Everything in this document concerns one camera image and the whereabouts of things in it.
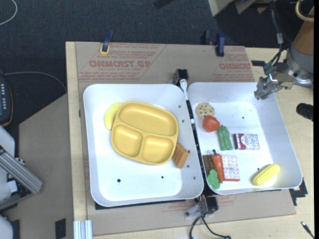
black floor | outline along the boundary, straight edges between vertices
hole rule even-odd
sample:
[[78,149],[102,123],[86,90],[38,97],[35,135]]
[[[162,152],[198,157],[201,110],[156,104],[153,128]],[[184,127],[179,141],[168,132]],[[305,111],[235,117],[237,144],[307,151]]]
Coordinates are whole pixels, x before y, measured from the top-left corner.
[[[277,47],[270,12],[259,14],[253,6],[239,15],[231,3],[213,17],[208,0],[14,1],[16,16],[0,25],[0,70],[46,73],[65,85],[65,42],[103,41],[109,28],[114,30],[113,42],[199,44],[209,30],[211,36],[222,31],[226,45]],[[291,40],[302,24],[294,12],[296,1],[276,2],[282,31]],[[14,9],[10,0],[0,0],[0,24]],[[14,104],[9,131],[65,93],[56,80],[44,75],[6,79]]]

black pen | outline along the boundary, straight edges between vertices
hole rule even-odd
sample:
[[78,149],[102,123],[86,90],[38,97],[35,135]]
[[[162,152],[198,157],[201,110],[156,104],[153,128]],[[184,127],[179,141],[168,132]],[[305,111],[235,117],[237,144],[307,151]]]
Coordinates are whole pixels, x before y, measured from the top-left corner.
[[312,236],[312,238],[315,238],[314,235],[311,233],[310,229],[308,228],[308,226],[306,225],[305,222],[301,221],[301,224],[303,225],[303,227],[305,228],[305,230],[309,233],[309,235]]

red and white box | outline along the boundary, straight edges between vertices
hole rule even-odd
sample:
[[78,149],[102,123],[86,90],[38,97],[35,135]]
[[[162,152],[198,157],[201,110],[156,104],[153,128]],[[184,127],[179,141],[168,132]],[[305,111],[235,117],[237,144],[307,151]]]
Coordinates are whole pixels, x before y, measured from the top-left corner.
[[240,181],[237,156],[221,156],[224,169],[224,181]]
[[260,148],[258,136],[253,133],[234,134],[235,149],[258,150]]

wooden table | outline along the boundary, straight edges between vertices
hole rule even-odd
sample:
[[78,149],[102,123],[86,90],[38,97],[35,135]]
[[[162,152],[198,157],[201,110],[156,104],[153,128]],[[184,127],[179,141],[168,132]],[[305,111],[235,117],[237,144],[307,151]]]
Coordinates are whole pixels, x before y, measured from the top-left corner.
[[[276,52],[276,49],[246,48],[246,53],[250,61],[269,61],[269,59],[272,58]],[[88,217],[86,210],[86,194],[84,185],[81,123],[79,118],[79,93],[77,82],[75,42],[66,43],[66,59],[74,220],[84,221],[88,219]],[[254,74],[254,78],[257,81],[259,77],[262,76],[262,68],[252,66],[252,71]],[[314,123],[311,120],[305,119],[296,113],[296,107],[299,103],[313,105],[314,92],[310,89],[293,86],[291,90],[281,90],[277,92],[276,98],[283,115],[283,119],[286,124],[293,148],[300,163],[308,194],[305,198],[297,199],[297,214],[295,215],[211,224],[211,229],[218,234],[231,235],[233,239],[311,238],[310,235],[307,234],[306,230],[302,227],[301,221],[304,221],[308,225],[313,234],[315,232]],[[188,233],[189,226],[115,235],[104,235],[94,238],[185,239],[188,238]],[[193,236],[197,236],[200,239],[214,238],[214,236],[207,230],[204,225],[196,226],[192,234]]]

yellow corn cob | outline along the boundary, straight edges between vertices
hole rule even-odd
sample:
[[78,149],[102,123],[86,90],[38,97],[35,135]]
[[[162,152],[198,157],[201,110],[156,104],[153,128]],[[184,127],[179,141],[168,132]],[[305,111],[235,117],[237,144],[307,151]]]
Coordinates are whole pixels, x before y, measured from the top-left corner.
[[278,164],[271,164],[259,171],[253,178],[253,184],[256,186],[262,185],[273,178],[280,172],[280,166]]

